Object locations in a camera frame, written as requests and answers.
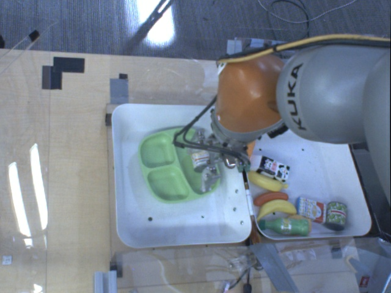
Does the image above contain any yellow banana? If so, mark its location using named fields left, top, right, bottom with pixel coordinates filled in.
left=256, top=199, right=298, bottom=223
left=247, top=170, right=289, bottom=193

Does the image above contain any white orange and blue carton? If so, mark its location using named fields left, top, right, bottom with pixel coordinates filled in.
left=295, top=196, right=327, bottom=225

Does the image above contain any green divided plate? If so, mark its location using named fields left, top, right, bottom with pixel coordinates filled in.
left=138, top=127, right=222, bottom=205

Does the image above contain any red sausage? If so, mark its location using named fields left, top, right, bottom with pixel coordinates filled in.
left=253, top=191, right=290, bottom=208

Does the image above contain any white plastic tray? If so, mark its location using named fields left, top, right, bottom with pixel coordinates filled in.
left=111, top=103, right=253, bottom=250
left=246, top=129, right=373, bottom=241

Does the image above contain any green plastic bottle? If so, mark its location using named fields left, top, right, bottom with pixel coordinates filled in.
left=258, top=216, right=313, bottom=237

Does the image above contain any green can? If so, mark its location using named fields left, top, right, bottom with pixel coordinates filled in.
left=324, top=201, right=348, bottom=232

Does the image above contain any black and white cow carton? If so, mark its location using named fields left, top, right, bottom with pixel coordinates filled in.
left=255, top=155, right=291, bottom=184

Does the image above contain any small white and orange carton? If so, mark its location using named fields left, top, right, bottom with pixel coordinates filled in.
left=190, top=150, right=212, bottom=173

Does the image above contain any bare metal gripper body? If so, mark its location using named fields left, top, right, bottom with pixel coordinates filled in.
left=207, top=134, right=252, bottom=170

